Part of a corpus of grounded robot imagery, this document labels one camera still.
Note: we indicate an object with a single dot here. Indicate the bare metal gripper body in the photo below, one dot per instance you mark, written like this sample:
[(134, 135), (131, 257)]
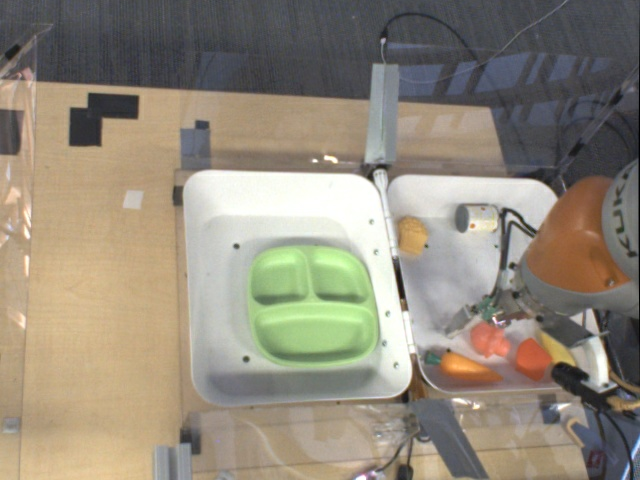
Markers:
[(515, 304)]

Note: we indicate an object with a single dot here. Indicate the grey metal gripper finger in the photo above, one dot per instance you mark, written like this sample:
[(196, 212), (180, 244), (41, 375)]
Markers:
[(567, 330), (457, 323)]

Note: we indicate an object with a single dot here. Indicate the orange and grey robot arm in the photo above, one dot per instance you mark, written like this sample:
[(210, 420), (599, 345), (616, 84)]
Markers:
[(575, 238)]

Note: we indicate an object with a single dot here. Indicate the yellow banana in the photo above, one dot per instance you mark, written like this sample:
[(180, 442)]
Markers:
[(557, 350)]

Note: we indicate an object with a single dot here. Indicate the pink toy food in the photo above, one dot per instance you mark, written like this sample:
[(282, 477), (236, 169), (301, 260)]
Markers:
[(490, 340)]

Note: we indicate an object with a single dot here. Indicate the orange carrot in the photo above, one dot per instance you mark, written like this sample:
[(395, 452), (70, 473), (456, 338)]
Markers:
[(465, 366)]

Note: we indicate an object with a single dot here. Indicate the white plastic tray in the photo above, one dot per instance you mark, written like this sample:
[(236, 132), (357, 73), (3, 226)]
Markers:
[(450, 278), (220, 288)]

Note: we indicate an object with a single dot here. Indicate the orange toy wedge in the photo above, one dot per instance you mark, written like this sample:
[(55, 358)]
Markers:
[(532, 360)]

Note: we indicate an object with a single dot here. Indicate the small grey and white can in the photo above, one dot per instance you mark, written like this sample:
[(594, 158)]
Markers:
[(475, 218)]

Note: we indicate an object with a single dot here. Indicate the yellow toy bread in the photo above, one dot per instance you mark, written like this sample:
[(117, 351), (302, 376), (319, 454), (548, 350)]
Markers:
[(412, 238)]

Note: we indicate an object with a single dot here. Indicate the thin black and white rod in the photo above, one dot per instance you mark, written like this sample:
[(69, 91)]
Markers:
[(390, 218)]

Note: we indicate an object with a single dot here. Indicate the green divided plate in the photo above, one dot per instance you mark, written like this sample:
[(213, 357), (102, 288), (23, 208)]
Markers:
[(312, 325)]

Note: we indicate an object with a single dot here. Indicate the pale wood board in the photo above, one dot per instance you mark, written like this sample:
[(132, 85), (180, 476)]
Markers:
[(300, 133)]

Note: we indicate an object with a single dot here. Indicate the black cylinder on white bracket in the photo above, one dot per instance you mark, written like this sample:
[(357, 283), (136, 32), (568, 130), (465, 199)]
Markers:
[(595, 363)]

